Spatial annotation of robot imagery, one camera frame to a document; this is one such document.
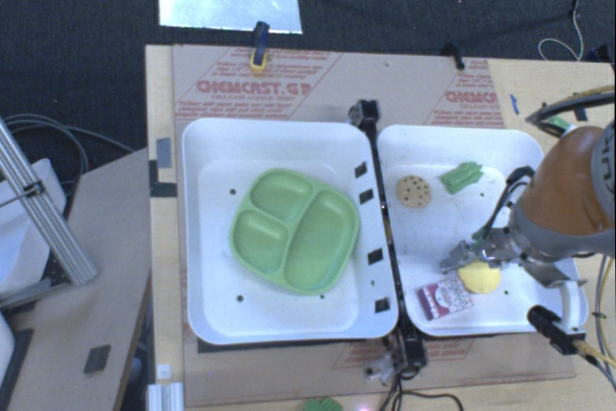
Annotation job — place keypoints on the yellow round toy food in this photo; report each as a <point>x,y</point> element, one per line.
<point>481,280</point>

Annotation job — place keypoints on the black cylinder on white bracket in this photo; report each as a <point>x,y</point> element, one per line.
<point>548,325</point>

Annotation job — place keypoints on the green toy vegetable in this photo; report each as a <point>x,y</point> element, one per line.
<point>461,178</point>

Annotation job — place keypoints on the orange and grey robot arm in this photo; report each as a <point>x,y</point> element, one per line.
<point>563,187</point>

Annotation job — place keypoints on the red and white packet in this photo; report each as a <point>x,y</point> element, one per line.
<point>445,298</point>

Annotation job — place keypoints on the green divided plate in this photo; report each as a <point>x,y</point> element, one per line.
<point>298,231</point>

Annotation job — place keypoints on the white plastic tray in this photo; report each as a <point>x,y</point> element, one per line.
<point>221,255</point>
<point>447,231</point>

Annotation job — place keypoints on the tan chocolate chip biscuit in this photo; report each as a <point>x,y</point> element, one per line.
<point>413,191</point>

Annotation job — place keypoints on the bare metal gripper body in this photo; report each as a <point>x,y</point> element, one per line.
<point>505,248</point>

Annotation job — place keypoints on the brown cardboard board red print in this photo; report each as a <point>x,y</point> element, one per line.
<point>308,86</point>

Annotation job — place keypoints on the green ridged toy food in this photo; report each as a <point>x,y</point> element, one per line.
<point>321,405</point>

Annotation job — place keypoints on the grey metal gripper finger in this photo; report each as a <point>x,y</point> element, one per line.
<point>490,261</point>
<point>457,257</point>

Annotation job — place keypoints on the thin black rod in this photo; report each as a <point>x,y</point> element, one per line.
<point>385,207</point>

